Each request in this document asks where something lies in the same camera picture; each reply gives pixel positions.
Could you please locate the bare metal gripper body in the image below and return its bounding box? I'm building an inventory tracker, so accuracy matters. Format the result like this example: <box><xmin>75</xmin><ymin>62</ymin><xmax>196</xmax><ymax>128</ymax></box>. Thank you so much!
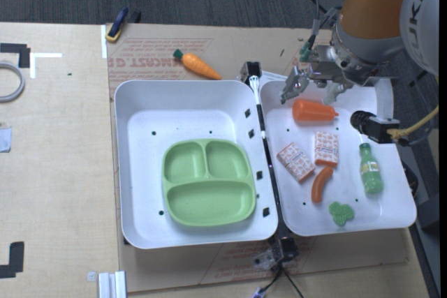
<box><xmin>305</xmin><ymin>44</ymin><xmax>380</xmax><ymax>89</ymax></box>

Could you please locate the orange and white carton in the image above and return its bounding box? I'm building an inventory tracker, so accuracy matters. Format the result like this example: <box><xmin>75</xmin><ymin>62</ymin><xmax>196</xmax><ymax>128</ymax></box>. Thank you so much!
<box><xmin>276</xmin><ymin>142</ymin><xmax>316</xmax><ymax>184</ymax></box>
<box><xmin>314</xmin><ymin>131</ymin><xmax>339</xmax><ymax>168</ymax></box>

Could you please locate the brown cardboard board red print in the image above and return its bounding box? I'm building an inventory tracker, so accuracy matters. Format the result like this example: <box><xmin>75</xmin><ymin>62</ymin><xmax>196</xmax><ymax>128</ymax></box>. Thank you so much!
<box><xmin>105</xmin><ymin>22</ymin><xmax>410</xmax><ymax>294</ymax></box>

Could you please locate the green plastic bottle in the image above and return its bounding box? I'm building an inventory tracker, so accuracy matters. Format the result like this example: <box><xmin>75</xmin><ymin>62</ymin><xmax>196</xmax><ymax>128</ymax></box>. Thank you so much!
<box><xmin>358</xmin><ymin>142</ymin><xmax>384</xmax><ymax>195</ymax></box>

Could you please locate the orange toy sausage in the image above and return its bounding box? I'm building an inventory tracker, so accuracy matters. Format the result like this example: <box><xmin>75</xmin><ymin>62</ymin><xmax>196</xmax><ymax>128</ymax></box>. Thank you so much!
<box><xmin>311</xmin><ymin>165</ymin><xmax>335</xmax><ymax>204</ymax></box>

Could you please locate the orange toy carrot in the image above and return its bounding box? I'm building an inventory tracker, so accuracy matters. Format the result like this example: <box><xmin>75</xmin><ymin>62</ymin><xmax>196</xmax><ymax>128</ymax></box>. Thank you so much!
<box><xmin>173</xmin><ymin>48</ymin><xmax>223</xmax><ymax>81</ymax></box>

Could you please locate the white plastic tray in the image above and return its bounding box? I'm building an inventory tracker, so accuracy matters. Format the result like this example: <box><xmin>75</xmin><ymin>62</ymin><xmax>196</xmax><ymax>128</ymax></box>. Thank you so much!
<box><xmin>259</xmin><ymin>80</ymin><xmax>418</xmax><ymax>237</ymax></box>
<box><xmin>114</xmin><ymin>80</ymin><xmax>279</xmax><ymax>250</ymax></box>

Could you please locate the green toy broccoli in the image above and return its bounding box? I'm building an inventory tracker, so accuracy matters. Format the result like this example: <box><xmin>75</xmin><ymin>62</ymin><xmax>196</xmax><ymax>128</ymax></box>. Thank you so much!
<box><xmin>328</xmin><ymin>201</ymin><xmax>356</xmax><ymax>228</ymax></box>

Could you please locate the green divided plate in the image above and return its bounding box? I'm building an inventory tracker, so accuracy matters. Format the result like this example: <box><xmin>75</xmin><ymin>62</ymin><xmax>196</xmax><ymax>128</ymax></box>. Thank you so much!
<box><xmin>161</xmin><ymin>138</ymin><xmax>258</xmax><ymax>228</ymax></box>

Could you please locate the black block with thin wires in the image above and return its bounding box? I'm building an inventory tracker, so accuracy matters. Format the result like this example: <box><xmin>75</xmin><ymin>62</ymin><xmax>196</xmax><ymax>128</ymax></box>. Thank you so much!
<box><xmin>240</xmin><ymin>61</ymin><xmax>262</xmax><ymax>82</ymax></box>
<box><xmin>252</xmin><ymin>237</ymin><xmax>300</xmax><ymax>271</ymax></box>

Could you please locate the black cylinder on white bracket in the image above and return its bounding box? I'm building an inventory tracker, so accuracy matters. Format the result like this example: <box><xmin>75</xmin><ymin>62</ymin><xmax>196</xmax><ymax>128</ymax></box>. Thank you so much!
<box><xmin>350</xmin><ymin>77</ymin><xmax>401</xmax><ymax>144</ymax></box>

